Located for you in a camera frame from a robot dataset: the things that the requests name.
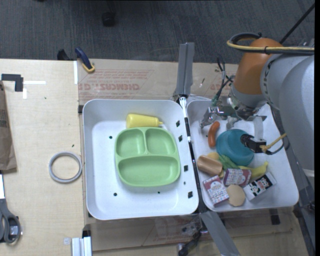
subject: table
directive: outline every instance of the table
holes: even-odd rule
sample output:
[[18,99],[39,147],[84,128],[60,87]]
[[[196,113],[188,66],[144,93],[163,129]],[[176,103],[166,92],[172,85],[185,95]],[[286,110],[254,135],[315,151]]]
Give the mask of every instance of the table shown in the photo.
[[[22,92],[14,91],[14,82],[3,82],[17,158],[17,168],[4,172],[3,179],[8,208],[19,216],[23,236],[14,246],[0,244],[2,256],[69,256],[71,238],[82,236],[85,224],[82,178],[61,184],[53,181],[48,172],[48,163],[57,152],[71,151],[79,156],[82,153],[74,68],[74,61],[0,59],[2,74],[20,74],[30,83],[24,86],[27,94],[23,98]],[[77,172],[77,164],[62,157],[54,163],[54,170],[57,175],[69,178]],[[291,209],[284,209],[283,214],[290,227],[286,232],[280,228],[279,232],[273,229],[270,233],[252,236],[254,226],[234,228],[230,235],[240,253],[307,256],[298,220]],[[95,251],[93,255],[168,256],[177,254],[176,247],[173,244]],[[191,255],[200,255],[201,250],[220,255],[212,241],[202,241],[196,254]]]

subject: gray carpet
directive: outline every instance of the gray carpet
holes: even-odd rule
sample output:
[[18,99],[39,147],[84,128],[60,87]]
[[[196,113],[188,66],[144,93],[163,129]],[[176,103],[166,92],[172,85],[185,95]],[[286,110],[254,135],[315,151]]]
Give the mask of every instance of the gray carpet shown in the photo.
[[[242,53],[226,45],[233,35],[261,32],[280,41],[315,0],[114,1],[116,25],[105,27],[106,1],[0,0],[0,58],[177,61],[179,44],[195,43],[194,62],[238,64]],[[315,10],[284,42],[315,37]]]

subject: gray ring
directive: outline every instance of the gray ring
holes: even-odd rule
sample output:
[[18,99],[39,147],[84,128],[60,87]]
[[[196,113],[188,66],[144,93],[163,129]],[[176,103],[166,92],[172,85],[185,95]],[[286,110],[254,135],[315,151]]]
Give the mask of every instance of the gray ring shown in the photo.
[[[73,176],[72,178],[67,178],[67,179],[63,179],[63,178],[59,178],[57,177],[54,172],[52,171],[52,165],[54,163],[54,161],[59,158],[59,157],[72,157],[73,159],[75,159],[79,165],[79,170],[77,172],[77,174],[75,176]],[[79,178],[79,176],[81,175],[82,172],[82,163],[81,163],[81,159],[79,156],[77,156],[76,154],[69,152],[69,151],[62,151],[59,153],[56,153],[53,157],[51,157],[50,162],[49,162],[49,174],[51,176],[51,178],[59,183],[70,183],[75,181],[77,178]]]

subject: green plate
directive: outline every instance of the green plate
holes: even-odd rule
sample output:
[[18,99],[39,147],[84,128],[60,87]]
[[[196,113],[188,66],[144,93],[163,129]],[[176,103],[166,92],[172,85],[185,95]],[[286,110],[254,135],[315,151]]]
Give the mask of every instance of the green plate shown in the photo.
[[168,185],[181,172],[175,139],[163,128],[135,127],[121,131],[115,140],[114,155],[120,179],[130,186]]

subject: teal bowl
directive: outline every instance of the teal bowl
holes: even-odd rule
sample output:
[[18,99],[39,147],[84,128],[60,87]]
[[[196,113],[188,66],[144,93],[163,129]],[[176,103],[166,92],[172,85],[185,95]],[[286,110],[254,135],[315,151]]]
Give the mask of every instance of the teal bowl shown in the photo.
[[247,134],[241,129],[230,129],[221,133],[216,139],[216,151],[219,155],[230,158],[237,166],[248,166],[254,159],[255,153],[240,141]]

